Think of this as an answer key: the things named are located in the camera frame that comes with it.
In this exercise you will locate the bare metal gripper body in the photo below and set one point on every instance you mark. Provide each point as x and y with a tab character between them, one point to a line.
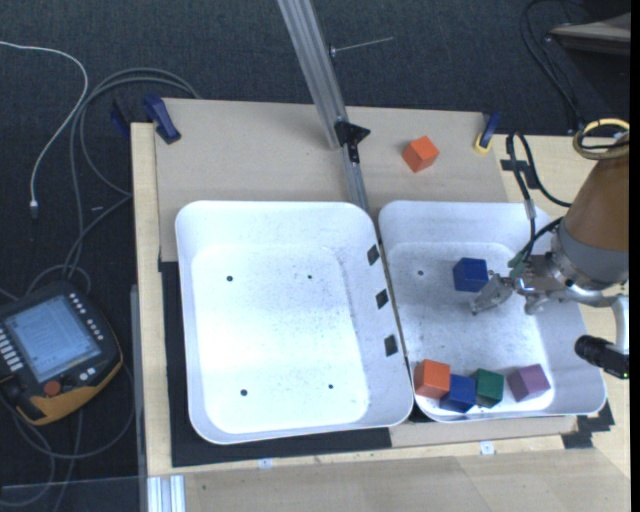
542	277

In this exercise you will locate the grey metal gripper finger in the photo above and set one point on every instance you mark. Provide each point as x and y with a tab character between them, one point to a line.
492	300
502	280

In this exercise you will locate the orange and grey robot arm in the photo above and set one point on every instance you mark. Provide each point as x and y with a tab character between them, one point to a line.
600	215

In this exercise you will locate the blue cube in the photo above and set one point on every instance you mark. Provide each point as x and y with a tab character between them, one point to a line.
469	275
461	392

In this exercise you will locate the white plastic tray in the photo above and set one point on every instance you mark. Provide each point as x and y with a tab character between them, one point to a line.
480	340
280	330

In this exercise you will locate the green cube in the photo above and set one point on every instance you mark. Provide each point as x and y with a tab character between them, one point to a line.
490	385

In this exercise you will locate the purple cube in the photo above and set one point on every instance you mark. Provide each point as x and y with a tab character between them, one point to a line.
528	382

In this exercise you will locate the orange cube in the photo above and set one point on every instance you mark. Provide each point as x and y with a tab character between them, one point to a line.
421	152
431	378

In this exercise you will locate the brown cardboard board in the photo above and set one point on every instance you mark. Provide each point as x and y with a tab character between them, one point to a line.
250	160

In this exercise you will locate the black cylinder on white bracket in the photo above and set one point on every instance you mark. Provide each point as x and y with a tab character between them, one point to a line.
592	348

